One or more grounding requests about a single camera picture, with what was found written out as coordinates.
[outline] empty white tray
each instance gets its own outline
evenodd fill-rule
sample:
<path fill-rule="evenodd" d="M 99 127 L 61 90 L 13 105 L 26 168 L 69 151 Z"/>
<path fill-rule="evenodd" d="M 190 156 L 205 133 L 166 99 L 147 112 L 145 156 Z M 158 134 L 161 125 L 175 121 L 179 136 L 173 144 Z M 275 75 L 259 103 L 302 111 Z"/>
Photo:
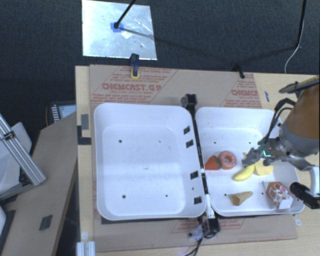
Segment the empty white tray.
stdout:
<path fill-rule="evenodd" d="M 179 106 L 94 111 L 97 208 L 109 220 L 192 218 L 206 207 L 191 115 Z"/>
<path fill-rule="evenodd" d="M 268 176 L 253 174 L 244 181 L 232 179 L 243 168 L 241 160 L 245 153 L 252 147 L 256 149 L 257 142 L 267 134 L 273 114 L 267 109 L 226 107 L 202 107 L 196 112 L 203 162 L 225 150 L 233 152 L 237 160 L 236 166 L 230 170 L 205 171 L 211 206 L 218 214 L 232 217 L 295 214 L 303 210 L 303 202 L 297 199 L 291 208 L 279 210 L 265 193 L 263 182 L 280 181 L 289 189 L 291 183 L 299 181 L 295 168 L 287 162 L 274 162 L 273 173 Z M 279 127 L 276 125 L 270 138 L 278 135 Z M 234 206 L 230 195 L 244 191 L 252 191 L 253 195 L 241 205 Z"/>

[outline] wooden table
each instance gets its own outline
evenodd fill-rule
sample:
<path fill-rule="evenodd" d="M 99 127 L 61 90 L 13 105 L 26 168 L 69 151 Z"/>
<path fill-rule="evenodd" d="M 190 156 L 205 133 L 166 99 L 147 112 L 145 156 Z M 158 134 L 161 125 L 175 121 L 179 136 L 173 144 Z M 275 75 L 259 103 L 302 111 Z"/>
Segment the wooden table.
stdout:
<path fill-rule="evenodd" d="M 76 67 L 76 99 L 77 99 L 77 125 L 81 125 L 81 116 L 90 113 L 90 88 L 89 88 L 89 67 Z M 294 81 L 304 81 L 313 77 L 312 75 L 292 75 L 292 74 L 253 74 L 258 90 L 262 108 L 273 110 L 276 103 L 284 98 L 278 93 L 279 89 Z M 288 94 L 285 97 L 296 100 L 295 95 Z M 283 113 L 284 120 L 288 113 Z M 82 130 L 83 137 L 91 137 L 91 128 Z M 308 157 L 308 160 L 319 165 L 319 155 Z M 80 200 L 80 232 L 82 232 L 82 242 L 94 240 L 93 224 L 93 185 L 92 185 L 92 157 L 90 145 L 78 146 L 78 171 L 79 171 L 79 200 Z M 306 172 L 298 172 L 299 180 L 302 184 L 310 187 L 310 176 Z M 301 226 L 297 226 L 298 239 L 277 240 L 250 243 L 233 243 L 200 246 L 199 256 L 207 255 L 317 255 L 320 251 L 320 211 L 305 208 L 300 214 L 294 217 L 301 220 Z M 99 252 L 97 256 L 163 256 L 163 255 L 185 255 L 192 247 L 175 247 L 159 249 L 142 249 L 130 251 Z"/>

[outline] banana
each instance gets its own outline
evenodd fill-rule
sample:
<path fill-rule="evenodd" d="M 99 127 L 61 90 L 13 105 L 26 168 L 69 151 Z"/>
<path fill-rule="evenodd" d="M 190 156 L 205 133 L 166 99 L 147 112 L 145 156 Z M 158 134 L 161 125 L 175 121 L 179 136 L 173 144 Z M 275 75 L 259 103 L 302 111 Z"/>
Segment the banana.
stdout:
<path fill-rule="evenodd" d="M 248 179 L 254 173 L 254 170 L 255 170 L 255 164 L 250 164 L 246 168 L 244 168 L 243 170 L 236 173 L 233 176 L 233 179 L 237 182 L 244 181 L 244 180 Z"/>

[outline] toy food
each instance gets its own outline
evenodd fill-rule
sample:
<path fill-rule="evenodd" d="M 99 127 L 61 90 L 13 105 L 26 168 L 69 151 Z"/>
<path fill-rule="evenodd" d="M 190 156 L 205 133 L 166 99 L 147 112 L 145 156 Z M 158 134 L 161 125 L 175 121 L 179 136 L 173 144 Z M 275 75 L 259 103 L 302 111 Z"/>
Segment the toy food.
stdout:
<path fill-rule="evenodd" d="M 278 209 L 288 209 L 294 201 L 288 190 L 279 181 L 270 182 L 265 192 Z"/>
<path fill-rule="evenodd" d="M 219 170 L 220 167 L 221 167 L 220 161 L 215 155 L 211 156 L 204 165 L 204 168 L 206 170 Z"/>
<path fill-rule="evenodd" d="M 260 176 L 270 175 L 274 171 L 274 166 L 272 164 L 268 166 L 264 166 L 264 162 L 262 160 L 256 162 L 254 164 L 254 173 Z"/>
<path fill-rule="evenodd" d="M 239 206 L 241 205 L 246 199 L 248 199 L 249 197 L 251 197 L 254 193 L 252 191 L 246 191 L 246 192 L 242 192 L 242 193 L 236 193 L 236 194 L 232 194 L 230 196 L 230 200 L 231 203 L 234 206 Z"/>
<path fill-rule="evenodd" d="M 218 159 L 220 161 L 222 169 L 229 170 L 236 166 L 237 158 L 234 153 L 230 151 L 222 151 L 218 155 Z"/>
<path fill-rule="evenodd" d="M 254 173 L 254 170 L 255 170 L 255 164 L 250 164 L 246 168 L 244 168 L 243 170 L 237 172 L 233 176 L 233 179 L 237 182 L 244 181 L 244 180 L 248 179 Z"/>

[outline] metal plate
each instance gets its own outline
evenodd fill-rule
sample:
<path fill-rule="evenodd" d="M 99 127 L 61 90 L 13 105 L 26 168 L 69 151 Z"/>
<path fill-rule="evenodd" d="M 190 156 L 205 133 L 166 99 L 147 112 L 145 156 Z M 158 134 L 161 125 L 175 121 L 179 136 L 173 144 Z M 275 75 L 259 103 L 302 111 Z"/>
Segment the metal plate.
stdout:
<path fill-rule="evenodd" d="M 141 60 L 157 60 L 150 7 L 133 5 L 114 29 L 128 4 L 82 0 L 83 55 Z"/>

